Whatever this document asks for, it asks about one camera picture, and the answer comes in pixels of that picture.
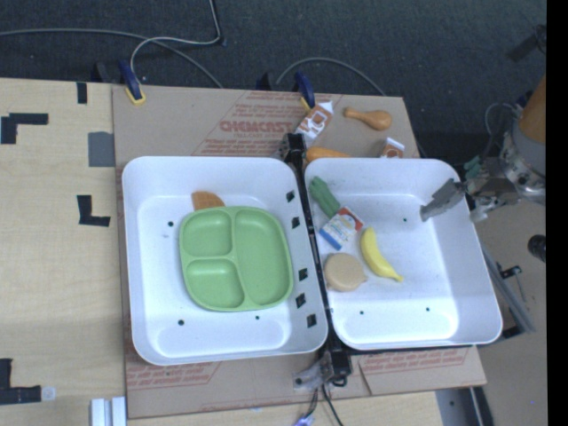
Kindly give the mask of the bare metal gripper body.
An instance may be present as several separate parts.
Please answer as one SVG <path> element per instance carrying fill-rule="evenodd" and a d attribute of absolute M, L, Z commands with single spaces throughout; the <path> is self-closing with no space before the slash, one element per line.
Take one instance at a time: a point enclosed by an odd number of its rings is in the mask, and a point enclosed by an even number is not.
<path fill-rule="evenodd" d="M 515 148 L 497 156 L 480 155 L 463 164 L 469 196 L 480 207 L 516 204 L 521 200 L 546 205 L 546 179 Z"/>

